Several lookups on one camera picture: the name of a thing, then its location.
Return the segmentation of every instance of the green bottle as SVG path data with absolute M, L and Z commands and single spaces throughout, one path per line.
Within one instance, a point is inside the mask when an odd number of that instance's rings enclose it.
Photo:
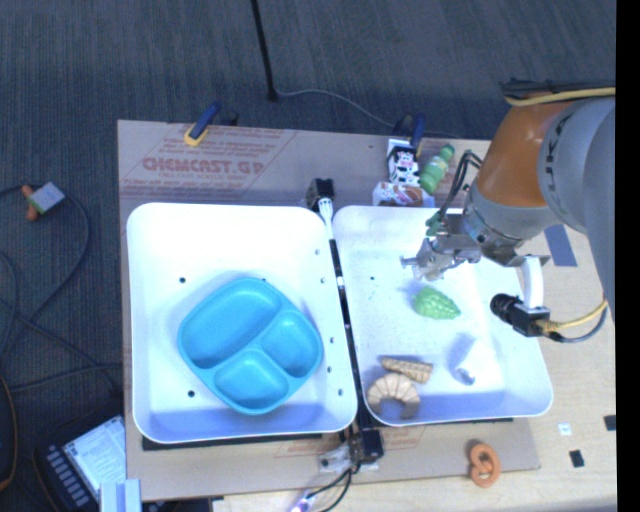
M 451 144 L 446 144 L 440 150 L 440 154 L 432 156 L 422 168 L 420 173 L 420 187 L 429 195 L 436 190 L 438 183 L 443 178 L 449 168 L 449 160 L 453 156 L 455 149 Z

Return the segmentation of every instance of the sticker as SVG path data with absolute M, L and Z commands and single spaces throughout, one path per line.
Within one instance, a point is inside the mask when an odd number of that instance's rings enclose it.
M 558 431 L 561 436 L 570 436 L 572 434 L 571 425 L 568 423 L 558 423 Z
M 426 427 L 385 428 L 382 432 L 385 450 L 411 450 L 418 446 Z
M 280 457 L 308 457 L 309 455 L 320 455 L 330 450 L 334 450 L 340 445 L 338 436 L 322 436 L 314 439 L 296 439 L 286 441 L 280 445 L 275 454 Z
M 151 150 L 121 169 L 121 197 L 237 201 L 295 136 L 291 130 L 212 126 L 192 147 L 183 139 L 187 128 L 171 125 Z
M 100 497 L 102 482 L 118 483 L 127 479 L 122 416 L 116 416 L 67 443 L 64 452 L 96 500 Z

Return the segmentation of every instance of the blue plastic plate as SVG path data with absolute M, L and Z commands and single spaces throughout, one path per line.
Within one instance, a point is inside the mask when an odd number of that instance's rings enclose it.
M 180 324 L 178 350 L 211 391 L 244 414 L 281 405 L 323 355 L 311 322 L 255 278 L 236 279 L 200 302 Z

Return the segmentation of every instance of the orange pretzel toy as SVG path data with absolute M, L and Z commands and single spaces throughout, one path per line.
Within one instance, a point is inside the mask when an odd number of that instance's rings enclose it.
M 479 443 L 469 453 L 471 480 L 478 487 L 491 487 L 500 476 L 502 466 L 496 451 L 488 444 Z

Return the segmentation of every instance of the cable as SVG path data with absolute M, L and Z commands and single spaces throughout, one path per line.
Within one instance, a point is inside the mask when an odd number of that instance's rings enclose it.
M 294 91 L 294 92 L 282 92 L 282 91 L 279 91 L 278 89 L 275 89 L 275 88 L 274 88 L 274 90 L 276 91 L 278 96 L 282 96 L 283 98 L 291 98 L 291 97 L 294 97 L 294 96 L 300 96 L 302 94 L 324 94 L 326 96 L 331 96 L 332 98 L 337 98 L 339 100 L 342 100 L 342 101 L 348 103 L 349 105 L 351 105 L 352 107 L 358 109 L 360 112 L 362 112 L 366 116 L 369 116 L 371 119 L 374 119 L 375 121 L 378 121 L 379 123 L 381 123 L 382 125 L 386 126 L 387 128 L 393 128 L 395 126 L 395 125 L 393 125 L 391 123 L 387 123 L 384 119 L 381 119 L 378 116 L 372 114 L 371 112 L 369 112 L 365 108 L 361 107 L 357 103 L 351 101 L 349 98 L 347 98 L 345 96 L 342 96 L 341 94 L 337 94 L 335 92 L 325 91 L 325 90 L 322 90 L 322 89 L 303 89 L 301 91 Z
M 271 71 L 271 61 L 269 60 L 269 50 L 267 48 L 267 40 L 264 37 L 264 28 L 262 26 L 262 17 L 260 16 L 260 6 L 258 0 L 251 0 L 251 9 L 253 11 L 253 20 L 256 25 L 256 33 L 258 42 L 260 43 L 260 53 L 262 55 L 262 64 L 267 78 L 267 88 L 269 89 L 268 98 L 271 101 L 277 101 L 278 95 L 273 86 L 273 73 Z
M 49 503 L 40 501 L 39 498 L 36 497 L 36 493 L 33 489 L 30 489 L 27 485 L 27 482 L 23 478 L 24 475 L 21 474 L 21 468 L 25 462 L 32 462 L 33 459 L 26 454 L 20 454 L 20 461 L 18 462 L 18 468 L 16 470 L 16 484 L 18 489 L 22 492 L 22 494 L 31 502 L 31 505 L 34 506 L 34 510 L 41 510 L 43 512 L 50 512 L 51 507 Z
M 329 512 L 330 510 L 333 510 L 338 506 L 338 504 L 342 501 L 342 499 L 347 494 L 347 491 L 349 490 L 349 486 L 351 485 L 351 477 L 353 474 L 354 474 L 354 471 L 351 468 L 349 468 L 347 470 L 347 481 L 344 484 L 344 487 L 342 488 L 342 492 L 331 505 L 329 505 L 326 508 L 323 508 L 320 512 Z
M 575 338 L 568 338 L 566 336 L 563 336 L 559 332 L 555 332 L 555 331 L 545 332 L 544 336 L 546 338 L 549 338 L 550 340 L 557 341 L 557 342 L 560 342 L 560 343 L 580 343 L 582 341 L 588 340 L 594 334 L 596 334 L 602 328 L 602 326 L 604 325 L 604 321 L 607 318 L 607 310 L 608 309 L 609 308 L 607 307 L 606 301 L 603 301 L 603 303 L 601 303 L 600 306 L 598 306 L 598 308 L 596 308 L 594 310 L 594 312 L 595 311 L 599 311 L 600 312 L 600 319 L 598 320 L 598 323 L 593 327 L 593 329 L 591 329 L 586 334 L 583 334 L 582 336 L 578 336 L 578 337 L 575 337 Z
M 23 391 L 30 391 L 35 388 L 39 388 L 42 386 L 46 386 L 52 384 L 54 382 L 67 379 L 69 377 L 74 377 L 76 375 L 82 375 L 84 373 L 90 373 L 95 371 L 103 371 L 103 370 L 120 370 L 122 369 L 122 365 L 119 363 L 109 363 L 109 364 L 99 364 L 96 366 L 89 366 L 86 368 L 78 368 L 76 370 L 71 370 L 66 373 L 61 373 L 58 375 L 53 375 L 51 377 L 46 377 L 41 380 L 37 380 L 35 382 L 31 382 L 29 384 L 23 384 L 21 386 L 13 386 L 11 387 L 12 393 L 22 393 Z
M 513 98 L 511 96 L 505 96 L 506 102 L 514 107 L 527 107 L 530 105 L 540 105 L 543 103 L 553 103 L 557 101 L 570 101 L 577 99 L 593 98 L 600 96 L 615 96 L 615 87 L 603 87 L 599 89 L 582 89 L 579 91 L 565 91 L 552 94 L 545 94 L 544 96 L 536 96 L 533 98 Z
M 587 313 L 586 315 L 580 318 L 576 318 L 575 320 L 569 320 L 567 322 L 554 322 L 551 320 L 545 320 L 545 321 L 539 321 L 538 325 L 540 325 L 540 327 L 545 332 L 555 332 L 555 331 L 559 331 L 560 329 L 576 327 L 588 322 L 589 320 L 596 318 L 599 314 L 601 314 L 604 311 L 607 305 L 608 303 L 606 299 L 602 299 L 602 302 L 598 304 L 598 306 L 593 311 Z
M 11 306 L 6 306 L 6 309 L 9 310 L 9 320 L 7 325 L 5 326 L 4 334 L 2 338 L 0 338 L 0 354 L 5 350 L 6 345 L 8 343 L 9 337 L 11 336 L 11 329 L 13 328 L 13 324 L 18 316 L 18 277 L 16 276 L 16 271 L 11 264 L 11 261 L 0 251 L 0 260 L 4 263 L 4 266 L 9 270 L 9 277 L 11 278 L 11 282 L 13 283 L 13 300 Z
M 0 196 L 16 190 L 20 190 L 21 188 L 22 188 L 22 185 L 16 185 L 13 187 L 6 188 L 0 191 Z M 24 328 L 25 326 L 29 327 L 34 331 L 36 331 L 37 333 L 41 334 L 42 336 L 45 336 L 50 340 L 58 343 L 65 349 L 69 350 L 70 352 L 74 353 L 76 356 L 82 358 L 84 361 L 89 363 L 90 368 L 71 371 L 66 374 L 53 376 L 47 379 L 43 379 L 42 381 L 34 382 L 32 384 L 25 384 L 22 386 L 12 387 L 10 388 L 12 392 L 26 391 L 29 389 L 39 387 L 40 385 L 56 382 L 62 378 L 71 377 L 73 375 L 76 375 L 77 373 L 86 373 L 89 371 L 100 371 L 101 375 L 103 375 L 104 378 L 107 380 L 109 389 L 110 390 L 115 389 L 115 384 L 111 380 L 110 376 L 108 375 L 107 370 L 120 367 L 119 364 L 100 364 L 95 359 L 93 359 L 92 357 L 84 353 L 82 350 L 73 346 L 71 343 L 50 333 L 49 331 L 45 330 L 44 328 L 40 327 L 39 325 L 33 322 L 33 318 L 37 315 L 37 313 L 46 306 L 46 304 L 60 291 L 60 289 L 62 289 L 62 287 L 71 278 L 71 276 L 73 276 L 73 274 L 76 272 L 78 266 L 80 265 L 80 263 L 84 258 L 84 255 L 86 253 L 87 246 L 89 243 L 89 232 L 90 232 L 89 217 L 86 211 L 84 210 L 84 207 L 75 197 L 73 197 L 69 193 L 65 192 L 65 197 L 69 198 L 70 201 L 77 208 L 77 210 L 81 213 L 82 220 L 83 220 L 83 227 L 84 227 L 83 229 L 84 237 L 83 237 L 82 246 L 79 251 L 78 257 L 76 258 L 76 261 L 71 266 L 70 270 L 64 275 L 64 278 L 62 279 L 62 281 L 45 297 L 45 299 L 31 312 L 31 314 L 28 317 L 24 317 L 18 313 L 18 281 L 16 277 L 16 272 L 9 258 L 6 255 L 4 255 L 4 253 L 0 252 L 0 259 L 3 261 L 4 266 L 6 266 L 9 269 L 9 274 L 11 276 L 11 280 L 13 282 L 13 288 L 14 288 L 14 294 L 10 304 L 7 304 L 4 301 L 0 300 L 0 306 L 2 306 L 7 310 L 10 310 L 9 323 L 5 328 L 3 338 L 0 339 L 0 367 L 4 365 L 6 358 L 11 352 L 11 349 L 15 346 L 17 340 L 19 339 L 19 335 L 22 333 L 22 329 L 18 329 L 16 330 L 16 332 L 13 333 L 13 336 L 11 336 L 11 330 L 15 325 L 16 320 L 18 320 L 19 322 L 22 323 L 22 328 Z
M 430 227 L 430 230 L 434 228 L 437 229 L 436 226 L 442 223 L 442 220 L 444 219 L 449 206 L 451 206 L 451 203 L 464 185 L 464 180 L 467 176 L 467 169 L 469 167 L 469 164 L 478 169 L 482 165 L 482 160 L 480 159 L 480 157 L 470 149 L 466 150 L 460 157 L 460 161 L 458 162 L 458 167 L 456 167 L 456 172 L 453 177 L 453 183 L 451 184 L 451 189 L 449 190 L 447 198 L 445 199 L 440 209 L 433 215 L 433 217 L 431 217 L 431 219 L 427 221 L 427 225 Z
M 313 492 L 308 493 L 305 497 L 306 498 L 313 498 L 314 496 L 317 496 L 320 493 L 323 493 L 325 491 L 328 491 L 329 489 L 331 489 L 332 487 L 335 487 L 336 485 L 338 485 L 342 480 L 344 480 L 344 478 L 351 473 L 351 468 L 347 469 L 346 471 L 344 471 L 343 473 L 341 473 L 338 478 L 336 478 L 335 480 L 331 481 L 330 483 L 328 483 L 327 485 L 325 485 L 324 487 L 320 487 L 320 489 L 317 489 Z
M 0 306 L 4 307 L 5 309 L 9 308 L 9 306 L 5 302 L 3 302 L 1 300 L 0 300 Z M 82 350 L 80 350 L 79 348 L 75 347 L 74 345 L 72 345 L 68 341 L 64 340 L 60 336 L 56 336 L 55 334 L 53 334 L 53 333 L 47 331 L 46 329 L 40 327 L 38 324 L 27 320 L 26 318 L 22 317 L 21 315 L 16 315 L 16 318 L 17 318 L 17 320 L 19 322 L 22 322 L 24 325 L 26 325 L 30 329 L 34 330 L 35 332 L 37 332 L 38 334 L 40 334 L 40 335 L 42 335 L 42 336 L 44 336 L 46 338 L 49 338 L 51 341 L 54 341 L 55 343 L 61 345 L 63 348 L 69 350 L 70 352 L 73 352 L 75 355 L 77 355 L 78 357 L 84 359 L 86 362 L 88 362 L 92 366 L 97 366 L 97 365 L 100 364 L 100 363 L 98 363 L 98 361 L 96 361 L 95 359 L 93 359 L 92 357 L 90 357 L 89 355 L 87 355 Z M 111 381 L 111 379 L 108 377 L 108 375 L 105 375 L 105 377 L 109 381 L 109 386 L 113 387 L 114 386 L 113 381 Z
M 0 197 L 10 192 L 20 190 L 21 188 L 22 188 L 22 185 L 15 185 L 13 187 L 5 188 L 4 190 L 0 191 Z M 80 263 L 84 259 L 87 246 L 89 245 L 89 232 L 90 232 L 89 217 L 86 211 L 84 210 L 84 207 L 82 206 L 82 204 L 75 197 L 73 197 L 67 192 L 65 192 L 65 197 L 68 198 L 74 204 L 74 206 L 78 209 L 78 211 L 82 216 L 83 227 L 84 227 L 84 239 L 82 242 L 82 246 L 75 263 L 69 269 L 67 274 L 63 277 L 61 282 L 49 293 L 49 295 L 45 297 L 45 299 L 31 312 L 31 314 L 27 316 L 27 319 L 29 321 L 33 320 L 35 316 L 47 305 L 47 303 L 62 289 L 62 287 L 67 283 L 67 281 L 71 279 L 71 277 L 76 272 L 77 268 L 80 266 Z M 1 342 L 2 350 L 0 351 L 0 368 L 2 368 L 2 366 L 4 365 L 5 358 L 8 356 L 9 352 L 17 342 L 18 337 L 21 333 L 22 331 L 18 329 L 17 332 L 14 333 L 12 338 L 9 337 L 5 340 L 2 340 Z

